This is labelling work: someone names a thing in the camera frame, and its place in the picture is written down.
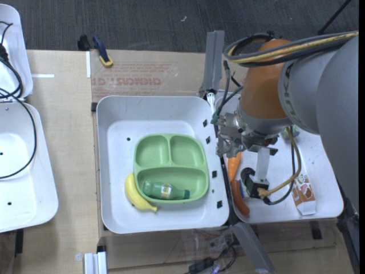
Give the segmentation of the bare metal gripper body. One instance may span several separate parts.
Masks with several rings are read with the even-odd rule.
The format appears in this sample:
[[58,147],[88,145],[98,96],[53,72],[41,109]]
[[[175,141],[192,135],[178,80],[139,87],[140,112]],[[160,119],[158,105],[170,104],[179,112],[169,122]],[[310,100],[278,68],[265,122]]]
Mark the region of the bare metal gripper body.
[[268,148],[269,154],[274,156],[278,149],[270,148],[278,140],[277,135],[266,135],[252,129],[242,120],[238,112],[226,113],[220,116],[218,121],[216,154],[219,157],[235,157],[245,150],[259,152],[262,148]]

